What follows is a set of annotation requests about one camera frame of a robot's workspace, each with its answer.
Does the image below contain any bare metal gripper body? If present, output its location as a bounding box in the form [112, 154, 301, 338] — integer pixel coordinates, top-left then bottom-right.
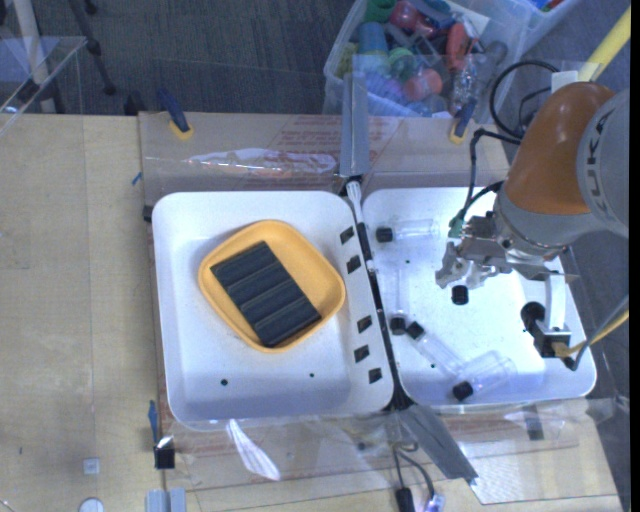
[455, 212, 567, 275]

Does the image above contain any white plastic tray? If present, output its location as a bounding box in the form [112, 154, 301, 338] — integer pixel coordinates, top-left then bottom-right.
[360, 186, 598, 408]
[151, 189, 395, 424]

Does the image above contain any thin black and white rod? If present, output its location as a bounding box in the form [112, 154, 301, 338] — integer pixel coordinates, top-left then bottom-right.
[345, 180, 414, 412]

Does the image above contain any yellow plate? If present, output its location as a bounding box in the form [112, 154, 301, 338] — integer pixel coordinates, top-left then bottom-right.
[197, 219, 347, 355]

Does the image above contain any black ribbed rectangular block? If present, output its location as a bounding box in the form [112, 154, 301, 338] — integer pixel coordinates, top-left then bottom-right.
[209, 240, 323, 349]

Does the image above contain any clear plastic bin of toys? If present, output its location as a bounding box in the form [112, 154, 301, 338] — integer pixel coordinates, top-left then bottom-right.
[322, 0, 532, 122]

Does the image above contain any black cylinder on white bracket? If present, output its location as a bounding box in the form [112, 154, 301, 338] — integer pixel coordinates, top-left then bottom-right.
[519, 272, 574, 359]

